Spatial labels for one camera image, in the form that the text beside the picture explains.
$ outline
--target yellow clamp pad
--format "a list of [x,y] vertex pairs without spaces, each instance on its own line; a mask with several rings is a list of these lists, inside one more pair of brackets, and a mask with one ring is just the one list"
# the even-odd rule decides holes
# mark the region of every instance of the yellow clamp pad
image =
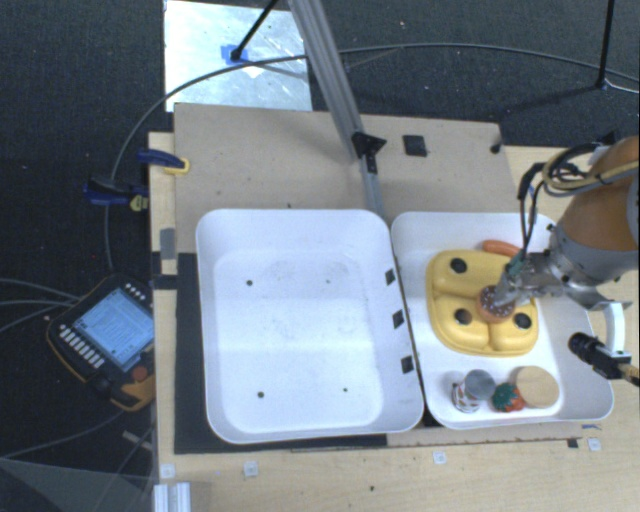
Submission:
[[186,158],[180,158],[180,160],[184,162],[184,169],[179,169],[178,167],[163,167],[164,172],[167,174],[173,174],[174,176],[187,174],[191,170],[191,164]]
[[[454,270],[454,259],[464,271]],[[509,262],[503,255],[483,251],[454,250],[437,254],[427,269],[427,307],[438,339],[464,354],[509,357],[529,352],[538,339],[538,311],[531,301],[518,307],[500,324],[488,324],[476,310],[476,298],[485,286],[495,285]],[[526,315],[527,328],[518,327],[516,315]]]

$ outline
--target orange button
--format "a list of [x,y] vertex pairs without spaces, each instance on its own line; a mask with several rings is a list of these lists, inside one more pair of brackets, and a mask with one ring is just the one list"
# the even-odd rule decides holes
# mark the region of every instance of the orange button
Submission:
[[149,372],[144,366],[136,366],[131,370],[131,376],[136,382],[142,382],[149,376]]

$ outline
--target black floor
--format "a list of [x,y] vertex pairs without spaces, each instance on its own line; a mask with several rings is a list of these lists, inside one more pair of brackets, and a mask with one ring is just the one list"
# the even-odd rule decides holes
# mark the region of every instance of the black floor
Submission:
[[[266,2],[219,2],[264,5]],[[606,1],[438,2],[326,0],[340,48],[475,43],[600,59]],[[0,2],[0,277],[81,295],[109,268],[103,210],[82,197],[91,174],[108,176],[130,128],[163,94],[161,0]],[[618,0],[608,66],[614,84],[637,89],[640,5]],[[611,130],[638,132],[638,95],[594,88],[597,69],[505,50],[429,47],[345,57],[361,112],[500,123],[512,145],[573,145]],[[312,80],[314,108],[323,102]],[[171,127],[157,112],[125,154],[119,177],[143,183],[133,151],[149,130]],[[113,208],[117,270],[148,279],[144,214]],[[0,302],[52,298],[0,285]],[[0,329],[37,306],[0,306]],[[72,435],[118,411],[97,400],[47,347],[45,315],[0,333],[0,455]],[[150,412],[126,414],[73,442],[22,460],[115,471]],[[145,474],[137,453],[124,471]]]

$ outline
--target tripod leg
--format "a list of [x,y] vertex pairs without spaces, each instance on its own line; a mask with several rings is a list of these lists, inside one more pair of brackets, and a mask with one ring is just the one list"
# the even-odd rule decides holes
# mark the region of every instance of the tripod leg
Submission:
[[600,54],[600,70],[598,71],[598,78],[596,79],[596,87],[599,89],[606,89],[607,87],[607,56],[609,54],[609,41],[611,40],[611,25],[613,23],[613,8],[615,7],[615,4],[616,0],[609,0],[607,5],[607,19],[604,25],[602,52]]
[[278,3],[278,0],[270,0],[269,4],[264,8],[260,17],[253,24],[253,27],[247,32],[247,35],[244,37],[242,42],[238,45],[238,47],[231,52],[231,60],[237,62],[240,60],[240,56],[242,55],[242,50],[244,50],[245,46],[249,44],[253,35],[258,31],[260,25],[264,22],[264,20],[269,16],[269,13],[273,10],[273,8]]

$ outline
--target white tray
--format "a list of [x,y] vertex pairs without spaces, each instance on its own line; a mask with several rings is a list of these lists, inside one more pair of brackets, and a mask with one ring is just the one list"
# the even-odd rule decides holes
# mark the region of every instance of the white tray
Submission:
[[[551,221],[540,215],[531,241],[531,251],[548,245]],[[479,249],[483,240],[497,239],[522,245],[517,214],[405,213],[391,228],[411,328],[420,362],[429,411],[441,424],[470,429],[561,420],[596,420],[613,408],[610,383],[570,352],[567,343],[575,332],[591,333],[587,313],[568,298],[537,301],[540,336],[527,354],[512,358],[465,355],[443,345],[429,322],[426,304],[426,269],[429,260],[448,249]],[[472,414],[458,411],[451,403],[451,387],[468,371],[488,371],[497,383],[509,379],[513,370],[536,365],[545,368],[560,386],[560,398],[549,409],[511,413],[493,411],[487,403]]]
[[245,444],[391,433],[421,419],[380,218],[216,210],[200,220],[196,243],[206,409],[218,436]]

